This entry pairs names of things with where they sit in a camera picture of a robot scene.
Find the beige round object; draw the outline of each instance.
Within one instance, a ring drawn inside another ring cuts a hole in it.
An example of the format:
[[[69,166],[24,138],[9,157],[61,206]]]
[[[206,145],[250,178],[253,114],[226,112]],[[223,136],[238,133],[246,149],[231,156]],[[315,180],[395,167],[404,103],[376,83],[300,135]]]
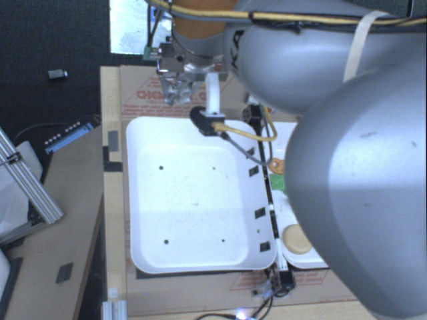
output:
[[[307,253],[313,247],[306,234],[302,231],[300,224],[286,227],[282,239],[288,250],[297,255]]]

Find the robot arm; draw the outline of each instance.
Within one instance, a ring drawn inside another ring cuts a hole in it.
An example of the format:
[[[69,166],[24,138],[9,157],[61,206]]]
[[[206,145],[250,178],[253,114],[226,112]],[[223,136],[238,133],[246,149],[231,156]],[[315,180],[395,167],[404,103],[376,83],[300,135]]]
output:
[[[166,100],[184,101],[208,73],[231,71],[260,102],[303,116],[285,180],[304,232],[377,318],[427,316],[425,25],[391,33],[377,24],[357,76],[343,82],[354,28],[304,28],[301,20],[358,20],[369,10],[340,0],[238,0],[234,9],[300,20],[272,23],[253,13],[205,34],[176,19],[159,64]]]

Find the white tray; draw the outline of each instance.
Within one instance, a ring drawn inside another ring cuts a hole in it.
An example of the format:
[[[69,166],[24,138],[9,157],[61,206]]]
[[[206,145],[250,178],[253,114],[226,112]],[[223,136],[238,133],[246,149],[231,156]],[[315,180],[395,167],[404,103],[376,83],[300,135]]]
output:
[[[276,157],[280,160],[284,159],[289,138],[291,137],[291,134],[294,131],[296,125],[296,123],[288,122],[274,123],[274,126],[278,131],[278,138],[273,142],[273,157]],[[268,156],[268,145],[264,145],[264,151]],[[280,234],[280,244],[282,247],[283,256],[285,257],[286,261],[288,261],[294,267],[300,269],[327,268],[328,265],[314,248],[311,248],[307,253],[298,255],[289,251],[289,249],[285,246],[282,238],[284,230],[290,225],[298,224],[298,221],[289,204],[288,197],[286,197],[282,191],[272,190],[272,197],[274,210],[276,212],[276,222],[278,224],[278,230]]]
[[[227,124],[253,132],[240,121]],[[259,156],[254,140],[234,140]],[[262,169],[250,176],[257,165],[231,144],[204,137],[188,119],[140,117],[127,127],[127,158],[131,256],[139,269],[252,270],[273,263]]]

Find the yellow cable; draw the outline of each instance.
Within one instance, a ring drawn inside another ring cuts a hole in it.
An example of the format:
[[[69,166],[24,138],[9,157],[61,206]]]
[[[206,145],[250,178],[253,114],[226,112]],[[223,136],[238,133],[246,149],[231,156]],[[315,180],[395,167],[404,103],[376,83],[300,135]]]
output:
[[[197,9],[189,9],[182,6],[171,5],[162,0],[150,0],[155,4],[162,6],[165,9],[171,9],[171,12],[178,12],[184,15],[194,17],[207,17],[207,18],[234,18],[234,19],[250,19],[250,13],[247,11],[202,11]],[[254,20],[270,20],[280,22],[295,22],[295,21],[307,21],[312,23],[326,23],[333,25],[355,25],[360,22],[358,19],[345,18],[345,17],[322,17],[319,15],[301,15],[293,13],[276,13],[276,12],[253,12],[252,19]],[[396,25],[399,26],[413,26],[427,23],[427,18],[392,18],[392,19],[377,19],[373,25]]]
[[[216,132],[230,131],[232,133],[236,133],[236,134],[244,136],[244,137],[249,137],[250,139],[253,139],[256,141],[272,142],[272,141],[277,139],[278,132],[277,132],[276,128],[274,127],[272,117],[270,116],[270,113],[268,112],[267,107],[263,106],[262,109],[264,110],[264,115],[266,116],[267,123],[273,131],[273,136],[271,136],[271,137],[262,137],[262,136],[254,135],[251,133],[246,133],[245,131],[241,131],[240,129],[229,127],[225,123],[222,123],[222,122],[212,122],[211,126],[213,127],[213,130]]]

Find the white cable tie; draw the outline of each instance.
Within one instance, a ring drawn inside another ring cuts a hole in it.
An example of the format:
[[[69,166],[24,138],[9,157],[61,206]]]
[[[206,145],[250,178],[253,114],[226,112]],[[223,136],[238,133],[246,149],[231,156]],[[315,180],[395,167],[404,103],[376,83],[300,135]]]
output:
[[[346,82],[356,76],[369,30],[377,18],[383,17],[387,14],[388,13],[382,11],[372,11],[361,18],[356,28],[356,32],[354,33],[350,52],[348,53],[343,82]]]

